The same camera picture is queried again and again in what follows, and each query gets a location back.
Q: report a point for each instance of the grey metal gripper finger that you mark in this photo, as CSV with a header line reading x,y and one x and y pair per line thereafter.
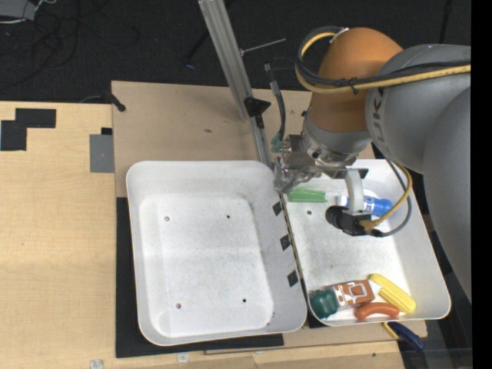
x,y
283,183
303,178

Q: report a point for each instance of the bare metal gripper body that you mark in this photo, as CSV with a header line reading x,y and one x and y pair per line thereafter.
x,y
303,159

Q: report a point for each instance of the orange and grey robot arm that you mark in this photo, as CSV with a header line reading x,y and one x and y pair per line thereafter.
x,y
419,129

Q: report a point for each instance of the green bean pods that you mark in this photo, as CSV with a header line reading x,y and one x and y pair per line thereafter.
x,y
306,196

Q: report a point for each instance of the blue and white bottle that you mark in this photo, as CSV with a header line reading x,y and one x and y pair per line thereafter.
x,y
380,206

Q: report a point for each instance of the white plastic tray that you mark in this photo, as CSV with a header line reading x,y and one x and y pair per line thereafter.
x,y
346,256
207,260

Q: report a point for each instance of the brown cardboard board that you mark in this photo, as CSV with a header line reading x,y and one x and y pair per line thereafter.
x,y
180,125

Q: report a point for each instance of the brown and white carton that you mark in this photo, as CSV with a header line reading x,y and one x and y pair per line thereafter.
x,y
355,292

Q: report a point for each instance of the green bell pepper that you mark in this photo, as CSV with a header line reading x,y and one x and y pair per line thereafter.
x,y
323,304

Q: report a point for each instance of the yellow corn cob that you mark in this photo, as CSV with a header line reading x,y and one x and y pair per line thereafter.
x,y
396,294

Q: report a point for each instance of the orange sausage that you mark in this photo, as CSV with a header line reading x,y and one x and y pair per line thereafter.
x,y
376,311

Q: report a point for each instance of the black cylinder on white bracket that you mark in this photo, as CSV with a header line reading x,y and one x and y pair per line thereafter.
x,y
348,219

